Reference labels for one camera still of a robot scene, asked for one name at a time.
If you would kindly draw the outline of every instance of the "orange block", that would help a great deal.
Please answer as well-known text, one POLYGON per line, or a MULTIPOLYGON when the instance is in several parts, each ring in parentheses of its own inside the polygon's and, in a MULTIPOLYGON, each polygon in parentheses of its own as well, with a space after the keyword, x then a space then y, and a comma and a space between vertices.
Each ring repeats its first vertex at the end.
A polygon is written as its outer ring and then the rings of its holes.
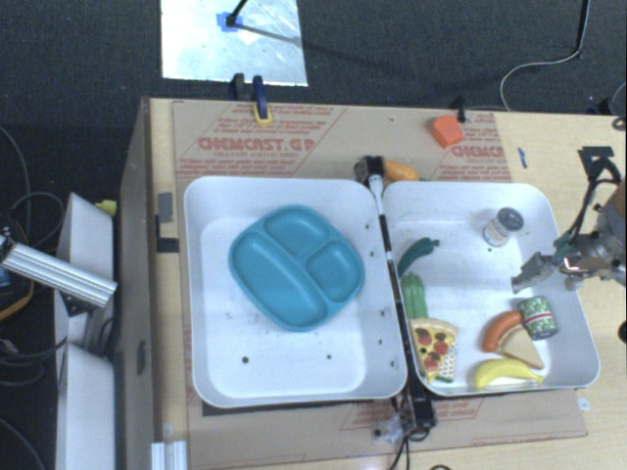
POLYGON ((463 132, 458 119, 452 115, 437 117, 433 121, 431 135, 440 143, 442 148, 455 145, 463 140, 463 132))

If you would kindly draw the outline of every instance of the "green vegetable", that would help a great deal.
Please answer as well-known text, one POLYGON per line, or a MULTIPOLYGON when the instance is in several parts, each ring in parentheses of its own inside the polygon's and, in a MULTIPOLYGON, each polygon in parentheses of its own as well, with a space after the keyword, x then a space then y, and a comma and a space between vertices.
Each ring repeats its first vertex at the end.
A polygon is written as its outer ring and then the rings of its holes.
POLYGON ((423 256, 430 255, 439 245, 439 240, 431 240, 428 237, 424 237, 411 244, 410 248, 407 249, 401 257, 401 261, 399 261, 399 266, 397 268, 399 276, 402 277, 414 261, 423 256))
POLYGON ((415 273, 408 273, 401 278, 401 292, 405 313, 408 318, 428 318, 427 304, 424 299, 424 285, 415 273))

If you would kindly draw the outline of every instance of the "yellow banana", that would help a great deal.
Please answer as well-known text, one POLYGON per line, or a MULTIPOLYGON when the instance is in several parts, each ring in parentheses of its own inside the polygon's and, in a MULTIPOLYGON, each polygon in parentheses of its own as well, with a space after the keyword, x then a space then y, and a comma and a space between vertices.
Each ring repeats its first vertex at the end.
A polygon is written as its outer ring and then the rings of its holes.
POLYGON ((497 378, 535 380, 542 383, 543 377, 534 373, 529 366, 517 358, 492 358, 479 364, 474 373, 474 385, 484 388, 497 378))

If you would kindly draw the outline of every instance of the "white tray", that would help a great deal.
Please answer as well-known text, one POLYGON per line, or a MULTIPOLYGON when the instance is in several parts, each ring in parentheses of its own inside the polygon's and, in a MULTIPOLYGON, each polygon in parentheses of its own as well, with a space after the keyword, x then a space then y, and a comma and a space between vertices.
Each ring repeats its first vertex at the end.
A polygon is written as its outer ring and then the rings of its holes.
POLYGON ((407 366, 370 192, 349 180, 203 177, 184 199, 198 395, 218 407, 387 399, 407 366), (305 333, 265 317, 228 269, 228 250, 256 220, 283 206, 323 215, 362 258, 354 300, 305 333))
POLYGON ((473 386, 476 365, 499 355, 481 350, 487 323, 516 303, 546 296, 556 335, 534 344, 546 367, 542 387, 509 380, 493 392, 538 388, 579 388, 593 383, 600 364, 583 308, 576 292, 567 291, 555 273, 535 288, 517 295, 510 278, 535 252, 551 254, 559 236, 551 207, 536 188, 524 184, 398 182, 386 189, 384 208, 392 248, 398 262, 416 240, 440 240, 433 254, 416 260, 408 271, 418 273, 425 286, 429 316, 459 327, 456 380, 434 381, 428 388, 441 396, 485 394, 473 386), (521 212, 524 227, 500 248, 488 245, 483 227, 503 207, 521 212))

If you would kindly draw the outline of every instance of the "green can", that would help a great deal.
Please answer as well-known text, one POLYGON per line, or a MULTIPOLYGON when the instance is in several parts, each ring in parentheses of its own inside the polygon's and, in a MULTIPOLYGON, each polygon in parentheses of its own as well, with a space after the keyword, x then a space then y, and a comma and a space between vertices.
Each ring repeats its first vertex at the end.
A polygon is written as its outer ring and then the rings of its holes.
POLYGON ((520 302, 518 309, 522 313, 522 324, 532 340, 545 340, 557 332, 551 307, 544 296, 520 302))

